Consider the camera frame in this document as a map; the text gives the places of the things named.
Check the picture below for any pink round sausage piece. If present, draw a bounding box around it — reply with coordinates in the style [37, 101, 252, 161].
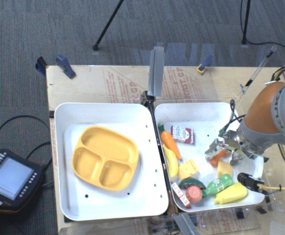
[185, 185, 204, 204]

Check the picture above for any red and white carton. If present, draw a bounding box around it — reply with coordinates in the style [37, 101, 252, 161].
[170, 125, 195, 145]

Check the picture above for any pale yellow bread slice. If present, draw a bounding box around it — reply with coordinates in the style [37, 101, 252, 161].
[216, 160, 234, 179]

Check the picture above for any yellow banana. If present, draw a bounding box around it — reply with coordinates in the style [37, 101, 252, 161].
[162, 143, 180, 179]

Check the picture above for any red and white small packet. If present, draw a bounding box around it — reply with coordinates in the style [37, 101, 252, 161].
[170, 182, 191, 209]

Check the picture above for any green bottle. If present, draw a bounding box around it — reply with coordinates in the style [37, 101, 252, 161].
[201, 173, 235, 199]

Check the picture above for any yellow cheese wedge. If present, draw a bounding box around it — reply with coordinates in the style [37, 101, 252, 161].
[177, 158, 200, 181]

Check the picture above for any orange carrot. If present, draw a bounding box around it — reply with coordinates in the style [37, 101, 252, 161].
[158, 124, 183, 161]

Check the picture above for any white plastic tray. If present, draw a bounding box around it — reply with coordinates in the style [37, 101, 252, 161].
[54, 102, 170, 222]
[154, 102, 266, 213]

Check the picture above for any yellow divided plate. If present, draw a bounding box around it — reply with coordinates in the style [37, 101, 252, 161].
[71, 125, 140, 192]

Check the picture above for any yellow squeeze bottle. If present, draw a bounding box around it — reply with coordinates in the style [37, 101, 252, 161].
[213, 182, 249, 205]

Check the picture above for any orange toy drumstick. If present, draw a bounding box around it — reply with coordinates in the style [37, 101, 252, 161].
[210, 148, 229, 167]

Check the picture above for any black cylinder on white bracket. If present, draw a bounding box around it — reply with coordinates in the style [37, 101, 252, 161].
[237, 155, 266, 193]

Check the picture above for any pale board with red print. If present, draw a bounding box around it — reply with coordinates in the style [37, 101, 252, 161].
[46, 65, 285, 235]

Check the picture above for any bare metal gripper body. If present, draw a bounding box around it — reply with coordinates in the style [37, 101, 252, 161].
[218, 129, 269, 161]

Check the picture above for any dark green toy slice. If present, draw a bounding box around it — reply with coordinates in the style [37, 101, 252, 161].
[178, 177, 207, 190]

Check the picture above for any black stand leg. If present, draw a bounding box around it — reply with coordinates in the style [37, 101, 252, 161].
[92, 0, 131, 51]

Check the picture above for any black block with wires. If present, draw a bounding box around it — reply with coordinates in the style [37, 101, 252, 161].
[140, 90, 156, 105]

